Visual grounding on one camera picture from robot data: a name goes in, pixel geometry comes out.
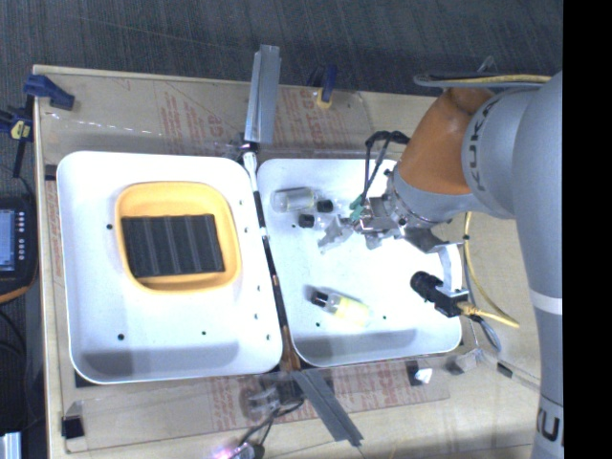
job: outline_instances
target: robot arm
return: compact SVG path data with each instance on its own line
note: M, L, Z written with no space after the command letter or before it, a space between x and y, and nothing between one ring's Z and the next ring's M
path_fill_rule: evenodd
M497 95L447 89L354 224L369 248L393 236L431 251L442 241L430 229L459 212L516 220L541 353L533 459L564 457L561 103L562 73Z

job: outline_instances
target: screen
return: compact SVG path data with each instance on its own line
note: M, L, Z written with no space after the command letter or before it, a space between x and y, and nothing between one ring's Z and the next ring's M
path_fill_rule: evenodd
M15 211L0 209L0 272L15 270Z

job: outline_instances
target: dark gray floor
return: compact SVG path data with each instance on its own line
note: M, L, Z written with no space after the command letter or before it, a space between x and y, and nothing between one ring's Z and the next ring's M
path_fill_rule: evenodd
M0 33L0 109L23 104L34 63L250 80L261 43L280 47L281 83L306 84L334 63L339 88L433 95L413 76L472 71L488 55L500 72L558 72L563 0L0 0ZM0 164L15 149L0 135ZM0 194L19 189L0 175ZM0 307L24 334L27 297ZM2 339L14 336L0 321ZM24 425L20 372L0 357L0 433Z

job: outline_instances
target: white tray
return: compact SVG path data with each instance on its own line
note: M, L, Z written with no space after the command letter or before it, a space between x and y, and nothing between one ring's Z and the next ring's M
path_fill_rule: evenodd
M132 184L189 181L226 197L242 271L205 294L152 295L119 258L115 201ZM221 158L77 152L57 170L70 355L93 383L262 373L280 361L272 283L247 172Z
M372 195L383 193L383 172L393 164L383 164L370 189ZM408 242L394 239L370 251L356 233L321 254L317 240L324 235L322 229L338 213L349 214L349 204L363 189L363 176L363 160L275 159L264 162L258 172L289 329L295 350L311 365L437 354L452 350L461 339L459 318L444 317L410 288L410 277L417 271L443 278L437 254L423 254ZM314 229L297 225L299 213L306 211L277 213L270 204L274 191L302 186L320 191L336 207L331 214L319 214ZM456 247L450 249L450 255L452 284L460 288L461 261ZM361 300L373 310L372 322L361 328L325 313L308 300L313 289Z

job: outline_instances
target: black electronic device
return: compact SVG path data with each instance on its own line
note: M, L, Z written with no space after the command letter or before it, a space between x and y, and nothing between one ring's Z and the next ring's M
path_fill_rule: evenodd
M27 196L0 198L0 303L25 293L37 267L33 205Z

